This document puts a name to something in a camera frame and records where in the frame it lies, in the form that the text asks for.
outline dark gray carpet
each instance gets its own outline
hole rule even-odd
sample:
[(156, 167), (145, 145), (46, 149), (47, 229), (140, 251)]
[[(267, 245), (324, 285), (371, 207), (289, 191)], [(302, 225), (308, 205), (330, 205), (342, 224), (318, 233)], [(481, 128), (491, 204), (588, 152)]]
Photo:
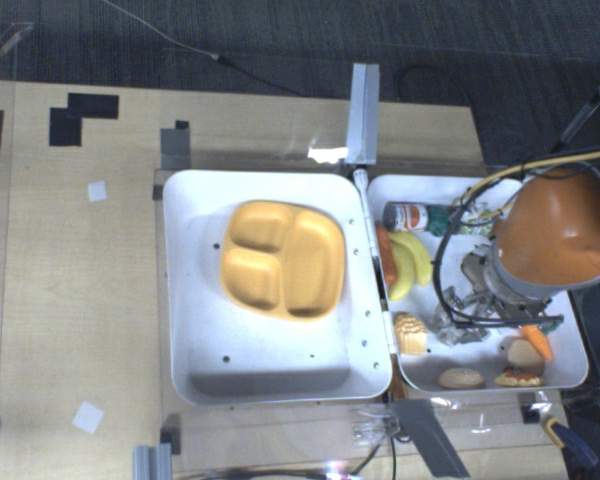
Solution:
[[(308, 96), (348, 98), (362, 61), (385, 101), (470, 101), (492, 164), (548, 150), (600, 82), (600, 0), (111, 1)], [(284, 94), (99, 0), (0, 0), (14, 21), (36, 28), (0, 78)]]

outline sausage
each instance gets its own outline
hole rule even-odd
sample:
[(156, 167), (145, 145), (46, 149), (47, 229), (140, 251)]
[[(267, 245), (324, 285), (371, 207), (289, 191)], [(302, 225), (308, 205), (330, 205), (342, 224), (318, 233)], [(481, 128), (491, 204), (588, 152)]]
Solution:
[(380, 261), (382, 263), (382, 273), (384, 282), (390, 286), (397, 278), (396, 264), (391, 254), (391, 243), (389, 234), (384, 226), (376, 225), (376, 237), (378, 239), (378, 249), (380, 250)]

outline wooden table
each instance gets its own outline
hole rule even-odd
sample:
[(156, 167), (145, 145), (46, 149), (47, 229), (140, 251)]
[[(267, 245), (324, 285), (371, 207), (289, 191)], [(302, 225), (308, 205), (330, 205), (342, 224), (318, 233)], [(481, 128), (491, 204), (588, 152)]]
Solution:
[[(82, 147), (50, 147), (49, 109), (66, 107), (69, 92), (119, 95), (119, 118), (85, 119)], [(348, 102), (0, 82), (0, 108), (0, 159), (12, 163), (8, 217), (0, 217), (0, 229), (8, 223), (0, 480), (130, 478), (134, 446), (155, 446), (162, 424), (152, 200), (160, 129), (189, 121), (194, 167), (226, 168), (247, 158), (248, 168), (307, 168), (308, 145), (344, 145)], [(466, 108), (381, 104), (379, 123), (379, 155), (393, 168), (483, 170)], [(98, 181), (106, 184), (106, 200), (90, 202), (88, 185)], [(549, 398), (559, 400), (555, 393)], [(93, 434), (72, 424), (84, 401), (104, 413)], [(309, 452), (296, 453), (294, 439), (315, 439), (325, 422), (289, 436), (284, 421), (297, 421), (294, 411), (303, 410), (280, 406), (278, 419), (265, 422), (262, 414), (229, 416), (229, 408), (192, 409), (197, 457), (208, 459), (198, 466), (257, 465), (254, 454), (265, 452), (279, 463), (308, 462)], [(331, 414), (327, 428), (349, 424), (338, 405), (320, 410)], [(459, 450), (474, 478), (566, 477), (561, 453), (539, 426), (507, 413), (502, 424), (492, 422), (492, 438), (481, 440), (471, 431), (479, 414), (470, 411), (463, 423), (449, 413), (447, 422), (454, 443), (466, 438)], [(323, 434), (334, 459), (365, 455), (365, 448), (337, 442), (339, 435)], [(399, 478), (429, 478), (412, 445), (398, 452)], [(387, 450), (379, 455), (367, 478), (389, 475)]]

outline bottle label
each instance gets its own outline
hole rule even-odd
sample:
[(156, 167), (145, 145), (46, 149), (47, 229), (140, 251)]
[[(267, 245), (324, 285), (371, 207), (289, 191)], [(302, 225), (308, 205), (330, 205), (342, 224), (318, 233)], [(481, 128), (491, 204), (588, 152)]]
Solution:
[(429, 214), (423, 204), (396, 204), (396, 231), (424, 231), (429, 223)]

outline white plastic tray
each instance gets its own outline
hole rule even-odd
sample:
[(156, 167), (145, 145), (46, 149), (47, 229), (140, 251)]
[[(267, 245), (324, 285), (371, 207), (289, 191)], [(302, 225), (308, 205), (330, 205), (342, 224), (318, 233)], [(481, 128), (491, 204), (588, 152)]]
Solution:
[[(336, 309), (290, 322), (233, 304), (220, 285), (234, 210), (251, 200), (305, 205), (335, 220), (346, 244)], [(171, 373), (193, 404), (362, 399), (386, 390), (391, 361), (360, 197), (328, 174), (182, 171), (164, 188)]]
[[(374, 220), (382, 220), (382, 211), (389, 201), (423, 202), (450, 204), (459, 194), (475, 184), (477, 179), (387, 175), (374, 179), (368, 191), (370, 211)], [(501, 207), (520, 187), (518, 182), (505, 180), (485, 193), (480, 201), (487, 201), (489, 207)], [(418, 237), (425, 244), (431, 256), (435, 255), (440, 239), (430, 233), (420, 233)], [(442, 268), (443, 288), (453, 285), (460, 297), (468, 295), (471, 284), (460, 270), (466, 254), (477, 244), (488, 240), (474, 236), (454, 236), (445, 253)], [(433, 286), (415, 286), (409, 295), (399, 301), (389, 303), (392, 313), (408, 311), (423, 321), (427, 321), (438, 304)], [(548, 335), (554, 360), (547, 362), (543, 375), (545, 388), (572, 388), (584, 382), (589, 364), (582, 338), (566, 292), (553, 298), (546, 309), (549, 315), (564, 315), (564, 323)], [(494, 379), (506, 367), (506, 345), (520, 332), (515, 329), (494, 329), (491, 336), (482, 343), (461, 344), (448, 347), (429, 334), (428, 353), (422, 356), (400, 356), (400, 366), (405, 378), (416, 388), (430, 392), (441, 392), (437, 384), (438, 376), (448, 368), (468, 367), (479, 371), (485, 378), (486, 390), (501, 391)]]

